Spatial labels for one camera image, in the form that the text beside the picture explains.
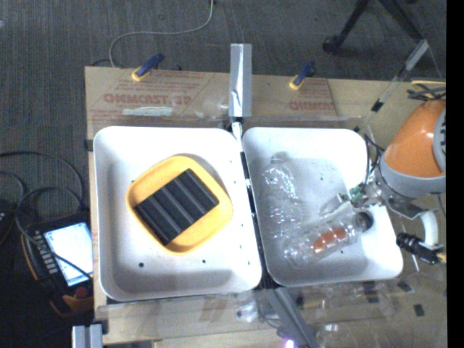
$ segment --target gray carpet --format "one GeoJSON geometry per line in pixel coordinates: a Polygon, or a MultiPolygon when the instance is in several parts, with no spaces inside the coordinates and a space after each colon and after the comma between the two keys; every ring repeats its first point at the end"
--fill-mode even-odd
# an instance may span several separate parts
{"type": "MultiPolygon", "coordinates": [[[[325,53],[322,43],[341,30],[356,0],[215,1],[205,28],[176,36],[129,36],[116,43],[114,61],[138,67],[162,52],[162,69],[228,73],[230,44],[247,43],[255,74],[294,75],[312,59],[317,77],[391,80],[416,45],[377,1],[335,55],[325,53]]],[[[412,75],[446,78],[447,0],[399,1],[431,47],[412,75]]],[[[58,155],[87,183],[84,67],[109,66],[109,45],[119,35],[188,30],[205,23],[208,14],[209,0],[0,0],[0,152],[58,155]]],[[[0,171],[17,174],[30,191],[77,189],[69,169],[45,157],[3,158],[0,171]]],[[[20,193],[13,179],[0,175],[0,184],[0,198],[16,202],[20,193]]],[[[39,206],[38,215],[48,218],[72,211],[75,203],[55,191],[44,194],[39,206]]],[[[5,347],[66,347],[72,321],[54,320],[46,304],[37,307],[26,299],[11,308],[27,294],[22,287],[34,292],[16,240],[13,230],[11,243],[0,247],[3,260],[17,250],[1,274],[2,288],[16,288],[0,304],[5,309],[0,315],[11,317],[0,323],[1,335],[8,337],[5,347]],[[28,323],[27,316],[38,316],[39,310],[53,322],[36,317],[37,324],[28,323]],[[15,319],[17,313],[26,317],[15,319]]]]}

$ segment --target water bottle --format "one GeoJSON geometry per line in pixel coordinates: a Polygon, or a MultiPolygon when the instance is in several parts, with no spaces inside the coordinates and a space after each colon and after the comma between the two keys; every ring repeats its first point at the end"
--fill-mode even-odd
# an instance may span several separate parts
{"type": "Polygon", "coordinates": [[[294,233],[302,222],[302,205],[285,152],[274,154],[261,176],[258,192],[266,230],[273,238],[294,233]]]}
{"type": "Polygon", "coordinates": [[[295,269],[327,257],[355,243],[373,225],[369,212],[343,212],[306,225],[302,231],[283,240],[283,257],[295,269]]]}

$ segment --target black connector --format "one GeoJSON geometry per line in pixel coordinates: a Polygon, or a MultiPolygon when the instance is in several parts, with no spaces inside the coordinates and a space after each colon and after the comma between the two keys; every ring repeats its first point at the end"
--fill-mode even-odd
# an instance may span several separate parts
{"type": "Polygon", "coordinates": [[[440,262],[438,254],[443,252],[442,245],[427,245],[417,236],[404,232],[397,236],[397,245],[401,249],[404,249],[411,254],[417,255],[420,260],[428,264],[436,264],[440,262]]]}

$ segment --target plastic bottle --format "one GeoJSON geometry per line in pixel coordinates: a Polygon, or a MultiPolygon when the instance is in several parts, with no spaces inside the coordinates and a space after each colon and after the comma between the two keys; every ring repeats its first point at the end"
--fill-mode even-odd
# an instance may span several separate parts
{"type": "Polygon", "coordinates": [[[293,268],[302,269],[355,243],[361,233],[372,225],[373,218],[369,212],[350,210],[334,215],[285,238],[283,256],[293,268]]]}
{"type": "Polygon", "coordinates": [[[272,237],[289,236],[300,228],[302,208],[285,152],[274,154],[263,170],[258,199],[272,237]]]}

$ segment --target yellow and black object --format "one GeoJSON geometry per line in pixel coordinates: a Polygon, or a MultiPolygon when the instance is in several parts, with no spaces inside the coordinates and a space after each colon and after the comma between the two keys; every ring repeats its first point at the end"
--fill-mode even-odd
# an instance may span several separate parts
{"type": "Polygon", "coordinates": [[[92,310],[93,257],[88,213],[32,223],[23,230],[21,243],[30,271],[55,312],[66,318],[92,310]]]}
{"type": "Polygon", "coordinates": [[[126,204],[168,253],[187,254],[230,222],[232,202],[197,161],[173,156],[130,185],[126,204]]]}

